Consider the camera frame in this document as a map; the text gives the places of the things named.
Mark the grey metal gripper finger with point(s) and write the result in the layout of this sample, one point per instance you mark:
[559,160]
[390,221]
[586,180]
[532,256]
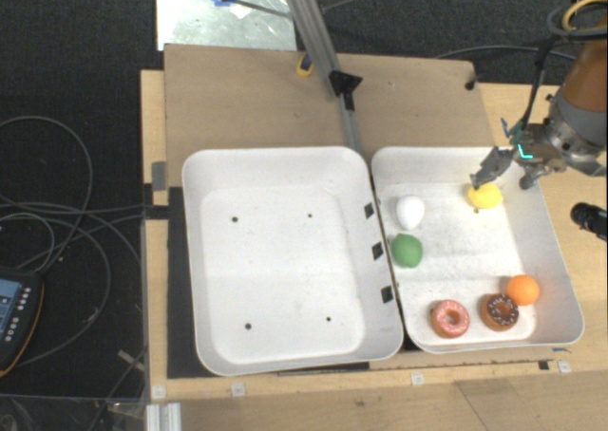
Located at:
[531,177]
[491,165]

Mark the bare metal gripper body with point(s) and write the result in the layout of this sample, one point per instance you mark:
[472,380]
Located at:
[560,146]

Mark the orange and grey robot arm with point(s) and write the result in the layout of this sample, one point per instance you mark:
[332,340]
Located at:
[586,82]

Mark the yellow lemon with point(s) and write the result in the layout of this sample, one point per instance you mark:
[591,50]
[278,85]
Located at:
[487,197]

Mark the white plastic tray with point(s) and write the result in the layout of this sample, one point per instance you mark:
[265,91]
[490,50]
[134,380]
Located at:
[280,267]
[470,253]

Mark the white egg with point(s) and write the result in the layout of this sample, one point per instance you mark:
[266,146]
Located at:
[410,211]

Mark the orange fruit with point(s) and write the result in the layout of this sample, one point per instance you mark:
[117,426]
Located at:
[523,290]

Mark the green lime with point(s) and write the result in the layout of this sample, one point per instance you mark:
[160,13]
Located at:
[407,251]

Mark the chocolate frosted doughnut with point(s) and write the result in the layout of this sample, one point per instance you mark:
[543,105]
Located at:
[489,320]

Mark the pink frosted doughnut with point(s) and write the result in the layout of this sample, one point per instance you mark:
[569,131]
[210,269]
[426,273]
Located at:
[439,324]

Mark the brown cardboard board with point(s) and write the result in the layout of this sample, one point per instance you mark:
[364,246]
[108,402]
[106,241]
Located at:
[247,106]

